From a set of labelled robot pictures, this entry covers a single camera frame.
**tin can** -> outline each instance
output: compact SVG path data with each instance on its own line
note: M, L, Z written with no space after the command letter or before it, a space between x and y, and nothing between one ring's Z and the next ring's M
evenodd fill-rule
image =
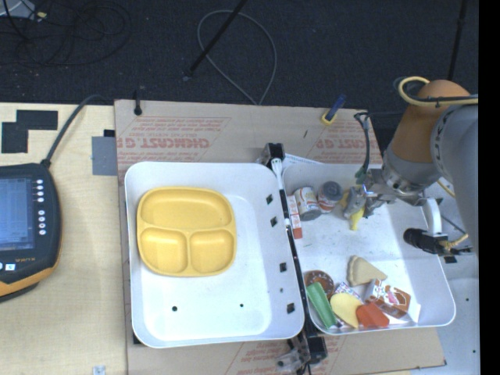
M321 215L314 189L310 186L300 187L294 192L297 201L298 216L302 221L314 220Z
M332 180L321 185L318 190L318 206L323 214L331 213L337 202L342 198L342 186Z

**cardboard sheet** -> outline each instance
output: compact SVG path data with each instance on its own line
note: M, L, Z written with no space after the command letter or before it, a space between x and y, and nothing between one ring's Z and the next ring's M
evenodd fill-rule
M186 348L148 348L134 343L130 319L130 273L123 177L140 161L205 163L254 162L268 142L282 143L288 154L322 163L358 163L365 159L365 138L342 109L329 127L320 122L326 109L189 102L115 102L116 145L120 186L123 278L130 374L206 373L279 374L276 358L288 351L286 341L226 343ZM370 128L370 162L380 164ZM328 357L313 366L315 375L349 375L408 370L445 364L434 328L325 337Z

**can lid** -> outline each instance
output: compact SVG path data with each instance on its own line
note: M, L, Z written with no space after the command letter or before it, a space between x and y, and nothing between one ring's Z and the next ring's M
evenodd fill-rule
M342 195L344 193L342 186L338 184L337 182L334 182L332 180L326 182L323 184L321 187L323 195L328 199L328 200L340 200L342 198Z

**yellow plate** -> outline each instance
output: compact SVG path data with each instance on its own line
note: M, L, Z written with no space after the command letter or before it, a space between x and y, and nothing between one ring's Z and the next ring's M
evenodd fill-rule
M174 277L227 270L236 256L236 223L229 201L200 187L158 187L137 208L137 244L148 268Z

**toy bread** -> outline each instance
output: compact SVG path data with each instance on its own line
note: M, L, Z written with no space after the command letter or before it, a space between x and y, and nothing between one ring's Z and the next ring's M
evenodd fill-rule
M351 286L368 284L372 279L384 280L388 276L362 257L353 255L348 263L347 280Z

